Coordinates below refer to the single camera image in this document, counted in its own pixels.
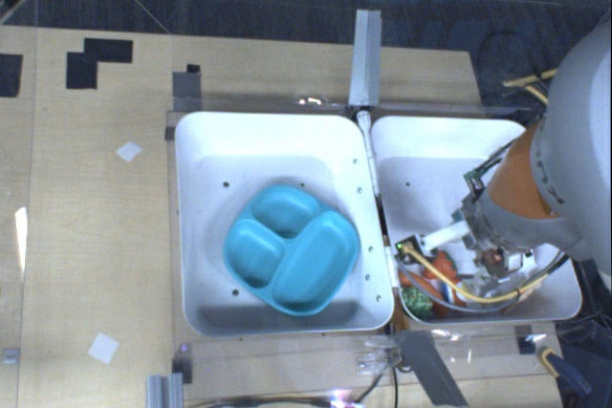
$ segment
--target blue plate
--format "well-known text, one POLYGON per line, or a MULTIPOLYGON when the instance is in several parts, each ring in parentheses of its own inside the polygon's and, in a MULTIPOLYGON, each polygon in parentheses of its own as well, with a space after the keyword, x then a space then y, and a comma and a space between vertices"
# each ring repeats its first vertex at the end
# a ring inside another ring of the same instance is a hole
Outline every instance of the blue plate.
POLYGON ((360 252, 355 227, 289 185, 261 191, 229 229, 223 257, 245 288, 279 311, 308 316, 332 300, 360 252))

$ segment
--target table top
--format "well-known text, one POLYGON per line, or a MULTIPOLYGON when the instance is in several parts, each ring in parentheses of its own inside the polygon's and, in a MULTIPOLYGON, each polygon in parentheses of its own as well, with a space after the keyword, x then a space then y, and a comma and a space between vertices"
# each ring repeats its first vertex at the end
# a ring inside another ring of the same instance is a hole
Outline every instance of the table top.
MULTIPOLYGON (((168 375, 174 355, 164 137, 172 74, 199 65, 204 99, 295 104, 306 95, 342 104, 352 47, 1 27, 0 54, 23 55, 19 96, 0 98, 0 226, 8 237, 0 240, 7 264, 0 340, 20 349, 18 363, 0 365, 2 405, 144 406, 147 376, 168 375), (82 54, 85 38, 130 40, 133 57, 100 61, 96 90, 69 90, 67 53, 82 54), (116 152, 130 142, 141 152, 127 161, 116 152), (21 207, 29 219, 25 273, 14 220, 21 207), (99 333, 112 339, 101 345, 101 360, 90 351, 99 333)), ((474 106, 480 99, 467 54, 383 48, 381 100, 474 106)), ((461 349, 441 344, 464 395, 472 406, 560 406, 554 379, 534 355, 518 354, 512 331, 462 327, 461 349)), ((552 325, 534 332, 558 350, 552 325)), ((330 335, 304 354, 299 342, 308 341, 295 338, 286 352, 281 340, 261 340, 282 353, 273 362, 237 355, 235 342, 204 342, 202 359, 215 367, 209 395, 310 393, 327 388, 317 386, 321 373, 337 376, 338 389, 369 384, 355 368, 354 335, 330 335), (317 375, 315 362, 328 367, 317 375)), ((413 374, 400 383, 401 399, 429 406, 413 374)), ((195 402, 195 392, 187 399, 195 402)), ((367 401, 392 399, 386 376, 367 401)))

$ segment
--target wooden surface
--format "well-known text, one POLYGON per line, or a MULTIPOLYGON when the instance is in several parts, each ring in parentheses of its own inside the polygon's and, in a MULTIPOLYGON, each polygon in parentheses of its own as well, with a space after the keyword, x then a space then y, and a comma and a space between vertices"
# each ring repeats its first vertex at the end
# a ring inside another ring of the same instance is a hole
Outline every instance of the wooden surface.
MULTIPOLYGON (((0 53, 10 41, 27 52, 25 66, 35 61, 36 67, 35 93, 28 82, 20 98, 0 99, 3 124, 33 129, 18 406, 144 406, 146 377, 167 375, 173 354, 164 141, 172 72, 184 72, 187 63, 201 65, 205 95, 305 94, 344 102, 351 48, 38 30, 33 53, 33 46, 23 45, 26 39, 32 45, 32 36, 29 30, 0 29, 0 53), (99 63, 97 90, 66 90, 66 53, 82 52, 86 36, 134 40, 133 62, 99 63), (31 107, 28 116, 15 104, 31 107), (26 119, 15 123, 20 117, 26 119), (131 162, 116 155, 128 141, 142 148, 131 162), (98 333, 119 341, 109 365, 88 355, 98 333)), ((479 101, 470 60, 462 53, 383 49, 381 87, 382 99, 479 101)), ((0 144, 14 144, 9 141, 0 144)), ((27 156, 30 146, 24 148, 27 156)), ((553 379, 534 365, 526 373, 531 375, 465 378, 459 384, 472 406, 534 406, 535 400, 538 406, 559 406, 553 379)), ((416 379, 405 382, 400 406, 428 406, 416 379)), ((381 387, 368 406, 389 406, 392 396, 392 389, 381 387)))

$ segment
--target white square paper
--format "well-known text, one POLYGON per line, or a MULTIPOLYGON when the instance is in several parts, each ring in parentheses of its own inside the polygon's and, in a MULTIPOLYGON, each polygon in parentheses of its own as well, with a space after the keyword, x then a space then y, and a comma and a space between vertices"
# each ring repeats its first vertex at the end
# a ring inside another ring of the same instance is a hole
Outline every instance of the white square paper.
POLYGON ((134 157, 141 153, 141 151, 142 148, 140 148, 139 145, 133 141, 128 141, 124 146, 117 150, 117 155, 119 155, 125 161, 132 161, 134 157))
POLYGON ((91 349, 89 349, 89 355, 100 362, 104 362, 104 364, 110 364, 118 346, 119 342, 117 340, 113 340, 104 333, 98 333, 91 349))

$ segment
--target wooden table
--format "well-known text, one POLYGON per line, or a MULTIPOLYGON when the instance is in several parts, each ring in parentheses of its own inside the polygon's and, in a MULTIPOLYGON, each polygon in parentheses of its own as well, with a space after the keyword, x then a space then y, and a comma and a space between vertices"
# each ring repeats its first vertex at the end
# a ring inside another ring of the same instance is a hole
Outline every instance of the wooden table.
MULTIPOLYGON (((291 102, 305 94, 343 102, 352 48, 2 27, 0 53, 24 55, 20 96, 0 98, 0 121, 9 128, 0 134, 6 149, 0 168, 11 170, 0 176, 0 189, 4 184, 21 191, 0 207, 1 231, 11 236, 0 249, 11 256, 5 263, 14 265, 15 253, 14 222, 5 217, 26 205, 30 220, 20 325, 19 271, 6 268, 0 277, 1 318, 14 326, 0 339, 3 348, 21 349, 18 394, 17 367, 3 365, 0 403, 144 406, 146 377, 169 374, 173 356, 164 140, 172 73, 200 65, 205 97, 244 94, 291 102), (81 53, 85 37, 132 40, 132 63, 99 63, 97 90, 67 90, 66 53, 81 53), (142 149, 131 162, 116 154, 128 141, 142 149), (88 355, 98 333, 119 342, 109 364, 88 355)), ((479 103, 468 55, 453 52, 383 49, 381 95, 479 103)), ((558 347, 551 325, 537 327, 558 347)), ((494 349, 477 366, 461 358, 456 369, 450 366, 472 406, 560 406, 555 381, 534 356, 496 355, 494 349), (515 365, 504 371, 500 362, 515 365)), ((400 381, 401 405, 429 406, 414 375, 400 381)), ((392 405, 388 382, 370 395, 368 406, 392 405)))

